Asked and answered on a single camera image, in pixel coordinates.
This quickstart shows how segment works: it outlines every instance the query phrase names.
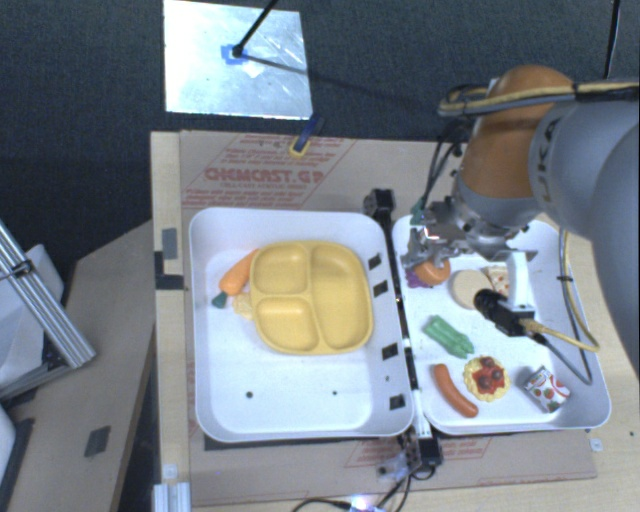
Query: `orange carrot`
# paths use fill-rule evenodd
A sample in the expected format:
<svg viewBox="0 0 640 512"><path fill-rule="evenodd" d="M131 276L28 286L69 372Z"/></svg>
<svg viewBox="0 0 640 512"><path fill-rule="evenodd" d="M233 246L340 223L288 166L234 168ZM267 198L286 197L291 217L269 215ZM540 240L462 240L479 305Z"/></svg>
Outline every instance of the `orange carrot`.
<svg viewBox="0 0 640 512"><path fill-rule="evenodd" d="M244 285L247 284L249 280L251 262L257 252L258 249L251 251L222 276L222 279L220 279L218 283L220 294L216 295L211 301L215 307L223 308L229 295L238 295L242 291Z"/></svg>

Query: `yellow plate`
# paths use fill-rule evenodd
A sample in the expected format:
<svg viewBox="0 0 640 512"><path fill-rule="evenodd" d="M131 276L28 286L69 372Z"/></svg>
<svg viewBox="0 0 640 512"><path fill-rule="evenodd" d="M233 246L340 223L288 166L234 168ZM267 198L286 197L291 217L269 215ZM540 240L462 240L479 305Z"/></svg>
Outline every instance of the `yellow plate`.
<svg viewBox="0 0 640 512"><path fill-rule="evenodd" d="M300 241L260 249L251 265L258 333L289 354L337 354L364 345L373 329L367 278L343 245Z"/></svg>

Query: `cable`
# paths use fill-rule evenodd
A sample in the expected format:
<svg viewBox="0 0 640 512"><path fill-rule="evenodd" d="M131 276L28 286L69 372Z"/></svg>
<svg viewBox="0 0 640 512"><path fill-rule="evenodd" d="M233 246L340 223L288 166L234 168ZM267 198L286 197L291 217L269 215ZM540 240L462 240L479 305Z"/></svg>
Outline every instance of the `cable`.
<svg viewBox="0 0 640 512"><path fill-rule="evenodd" d="M298 510L306 507L311 503L324 503L325 505L331 505L341 510L351 510L351 503L347 503L346 501L326 500L324 498L309 498L298 503L298 505L294 509L292 509L291 512L298 512Z"/></svg>
<svg viewBox="0 0 640 512"><path fill-rule="evenodd" d="M443 130L440 137L438 137L438 143L433 153L433 157L431 158L431 164L427 174L427 185L421 198L421 209L424 209L427 205L429 195L431 194L438 178L442 174L449 157L452 154L455 156L460 156L462 154L460 145L468 141L471 127L472 123L469 119L455 120L449 123ZM450 143L451 146L445 151L442 158L439 158L442 145L445 143Z"/></svg>
<svg viewBox="0 0 640 512"><path fill-rule="evenodd" d="M578 377L587 386L590 386L593 383L593 376L591 375L591 370L589 369L588 365L585 364L585 369L587 370L587 377L584 377L580 373L580 371L575 366L573 366L571 362L564 356L564 354L560 352L556 347L554 347L551 343L549 343L549 340L545 338L542 334L534 333L531 336L531 338L534 341L540 343L540 345L547 347L551 352L553 352L556 355L556 357L560 359L560 361L562 361L564 365L567 368L569 368L569 370L571 370L571 373L573 373L576 377Z"/></svg>
<svg viewBox="0 0 640 512"><path fill-rule="evenodd" d="M435 474L436 466L430 465L429 467L430 467L430 471L427 474L427 476L424 476L424 477L416 476L420 472L420 469L422 469L422 466L418 466L416 469L414 469L411 473L409 473L409 475L407 475L405 478L400 480L387 494L384 495L384 497L376 505L376 508L382 508L391 498L393 498L393 496L395 496L395 494L398 492L400 487L402 487L402 485L406 482L406 486L403 491L402 500L400 501L398 508L396 508L394 511L394 512L400 512L400 510L402 510L402 508L404 507L407 501L407 497L409 496L409 491L411 489L411 480L418 480L420 482L425 482Z"/></svg>
<svg viewBox="0 0 640 512"><path fill-rule="evenodd" d="M400 504L398 505L398 508L395 510L395 512L400 512L404 507L404 504L407 502L407 498L409 497L409 491L411 490L412 478L413 478L413 475L409 475L407 477L407 486L404 488L404 493L402 494L402 500L400 501Z"/></svg>
<svg viewBox="0 0 640 512"><path fill-rule="evenodd" d="M577 311L574 311L571 307L571 302L569 299L569 294L571 290L569 289L569 282L573 282L573 276L569 274L569 256L568 256L568 234L565 230L560 230L560 243L558 244L558 261L560 266L560 282L562 283L562 298L564 300L564 307L567 310L567 315L569 316L569 321L571 322L571 329L573 330L573 335L575 338L580 341L580 331L578 330L578 326L576 324L577 319ZM574 374L585 384L590 386L593 383L593 375L591 374L591 368L589 367L589 361L587 360L587 354L584 350L580 350L580 357L582 359L582 365L584 366L585 371L587 372L587 377L582 377L582 374L578 372L574 372Z"/></svg>
<svg viewBox="0 0 640 512"><path fill-rule="evenodd" d="M578 311L578 305L576 303L576 299L573 295L573 291L569 286L569 282L573 281L573 277L570 275L569 270L569 250L568 250L568 240L569 240L569 232L561 229L560 230L560 246L562 248L562 286L566 292L567 300L569 301L569 306L571 308L571 312L573 313L574 318L578 322L580 329L582 332L589 338L589 341L595 346L600 348L600 344L596 340L596 338L591 334L591 331L587 327L586 323L582 320L582 315Z"/></svg>
<svg viewBox="0 0 640 512"><path fill-rule="evenodd" d="M541 103L555 103L559 101L571 101L574 99L593 99L593 97L606 95L609 99L617 94L638 96L638 82L588 82L574 83L565 86L540 87L526 91L518 91L502 94L493 98L480 100L467 100L461 97L461 91L454 90L438 105L438 114L443 117L481 115L506 110L509 108L527 107Z"/></svg>
<svg viewBox="0 0 640 512"><path fill-rule="evenodd" d="M587 350L589 352L598 352L600 350L600 345L591 346L582 343L581 341L572 338L571 336L567 336L559 331L551 329L546 325L542 325L540 322L535 321L533 318L521 318L519 321L520 325L524 327L527 331L535 333L535 334L549 334L554 338L558 338L559 340L566 341L571 345L574 345L582 350Z"/></svg>
<svg viewBox="0 0 640 512"><path fill-rule="evenodd" d="M607 60L604 64L604 78L609 78L611 74L611 64L618 42L618 29L620 24L620 0L613 0L611 9L611 26L609 27L609 44L607 45Z"/></svg>

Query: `toy green pepper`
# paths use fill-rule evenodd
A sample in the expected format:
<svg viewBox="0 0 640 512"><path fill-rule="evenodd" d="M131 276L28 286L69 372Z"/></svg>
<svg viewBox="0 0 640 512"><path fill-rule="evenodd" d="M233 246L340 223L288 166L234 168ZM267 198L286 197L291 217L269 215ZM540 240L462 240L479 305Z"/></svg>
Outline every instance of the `toy green pepper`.
<svg viewBox="0 0 640 512"><path fill-rule="evenodd" d="M468 336L456 331L438 315L433 316L422 330L427 336L440 343L452 356L466 359L469 354L474 352L473 344L469 341Z"/></svg>

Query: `toy hot dog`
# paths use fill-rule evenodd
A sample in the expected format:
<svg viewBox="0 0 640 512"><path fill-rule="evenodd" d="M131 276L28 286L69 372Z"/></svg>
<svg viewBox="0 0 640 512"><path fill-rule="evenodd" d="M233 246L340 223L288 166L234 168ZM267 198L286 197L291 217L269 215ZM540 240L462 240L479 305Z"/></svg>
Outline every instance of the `toy hot dog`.
<svg viewBox="0 0 640 512"><path fill-rule="evenodd" d="M451 380L449 369L444 364L437 364L433 367L433 376L436 379L436 384L442 396L444 396L451 407L467 418L474 418L478 415L478 407L458 391Z"/></svg>

